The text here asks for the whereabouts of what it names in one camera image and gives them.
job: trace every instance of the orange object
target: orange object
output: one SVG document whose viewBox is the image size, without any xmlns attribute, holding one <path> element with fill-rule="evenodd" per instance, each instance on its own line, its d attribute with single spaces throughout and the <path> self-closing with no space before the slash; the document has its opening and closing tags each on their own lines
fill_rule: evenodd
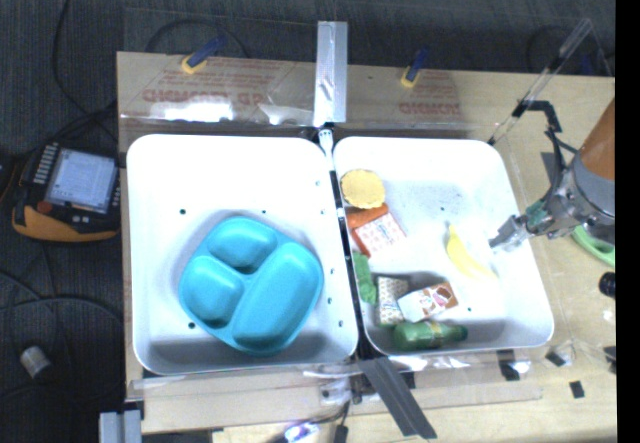
<svg viewBox="0 0 640 443">
<path fill-rule="evenodd" d="M 389 207 L 386 203 L 383 203 L 377 208 L 348 208 L 346 211 L 347 226 L 350 230 L 353 230 L 354 228 L 370 223 L 387 212 L 389 212 Z"/>
<path fill-rule="evenodd" d="M 593 174 L 615 181 L 616 99 L 609 103 L 596 126 L 585 140 L 580 154 L 585 167 Z"/>
<path fill-rule="evenodd" d="M 340 190 L 347 203 L 358 208 L 377 208 L 384 203 L 382 179 L 367 169 L 352 169 L 340 179 Z"/>
<path fill-rule="evenodd" d="M 367 257 L 381 251 L 406 238 L 398 221 L 391 212 L 387 212 L 374 220 L 353 228 L 351 236 L 356 241 L 362 254 Z"/>
<path fill-rule="evenodd" d="M 118 234 L 117 230 L 106 230 L 97 233 L 80 233 L 68 224 L 37 212 L 30 206 L 24 207 L 25 225 L 17 224 L 15 214 L 12 215 L 13 229 L 25 237 L 55 242 L 93 242 L 109 239 Z"/>
</svg>

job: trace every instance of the blue plastic dish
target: blue plastic dish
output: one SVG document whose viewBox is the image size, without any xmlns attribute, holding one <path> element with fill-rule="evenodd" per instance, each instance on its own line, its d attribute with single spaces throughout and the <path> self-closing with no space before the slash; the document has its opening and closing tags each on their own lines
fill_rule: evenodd
<svg viewBox="0 0 640 443">
<path fill-rule="evenodd" d="M 216 225 L 189 259 L 178 295 L 185 312 L 223 342 L 271 356 L 298 336 L 322 290 L 318 259 L 248 217 Z"/>
</svg>

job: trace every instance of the orange device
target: orange device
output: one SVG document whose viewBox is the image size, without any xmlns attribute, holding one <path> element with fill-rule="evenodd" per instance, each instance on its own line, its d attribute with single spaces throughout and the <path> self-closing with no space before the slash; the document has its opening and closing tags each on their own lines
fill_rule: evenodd
<svg viewBox="0 0 640 443">
<path fill-rule="evenodd" d="M 13 228 L 55 242 L 90 242 L 120 229 L 120 185 L 113 157 L 48 143 L 24 163 L 14 188 Z"/>
</svg>

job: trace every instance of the toy banana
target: toy banana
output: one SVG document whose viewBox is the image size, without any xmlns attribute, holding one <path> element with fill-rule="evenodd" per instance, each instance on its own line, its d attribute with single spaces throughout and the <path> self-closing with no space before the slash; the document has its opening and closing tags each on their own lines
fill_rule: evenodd
<svg viewBox="0 0 640 443">
<path fill-rule="evenodd" d="M 469 254 L 453 224 L 449 225 L 447 254 L 460 272 L 470 278 L 482 280 L 498 279 L 495 272 L 479 263 Z"/>
</svg>

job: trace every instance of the blue clamp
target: blue clamp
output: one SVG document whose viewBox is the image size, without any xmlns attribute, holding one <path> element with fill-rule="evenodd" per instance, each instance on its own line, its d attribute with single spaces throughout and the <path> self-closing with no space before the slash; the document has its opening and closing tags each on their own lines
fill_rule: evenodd
<svg viewBox="0 0 640 443">
<path fill-rule="evenodd" d="M 427 56 L 429 55 L 429 48 L 424 46 L 422 47 L 416 56 L 414 57 L 411 64 L 407 66 L 404 73 L 402 74 L 402 85 L 405 87 L 413 87 L 418 80 L 418 74 L 420 73 L 420 69 L 423 68 L 425 63 L 427 62 Z"/>
<path fill-rule="evenodd" d="M 193 75 L 196 71 L 204 68 L 207 64 L 207 57 L 214 55 L 219 50 L 222 50 L 226 44 L 227 37 L 224 34 L 213 38 L 193 54 L 182 60 L 182 70 L 189 75 Z"/>
</svg>

